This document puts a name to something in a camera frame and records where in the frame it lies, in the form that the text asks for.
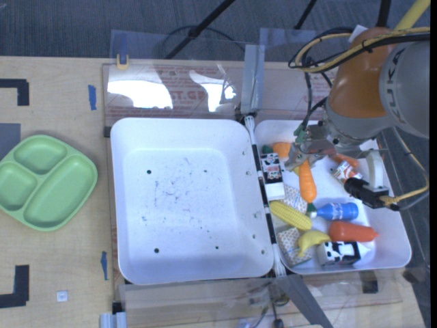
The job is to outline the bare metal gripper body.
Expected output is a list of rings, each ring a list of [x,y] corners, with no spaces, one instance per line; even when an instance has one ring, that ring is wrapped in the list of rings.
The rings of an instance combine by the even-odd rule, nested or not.
[[[296,144],[306,155],[335,156],[337,154],[334,143],[328,140],[326,128],[318,124],[308,125],[306,128],[300,125],[296,129]]]

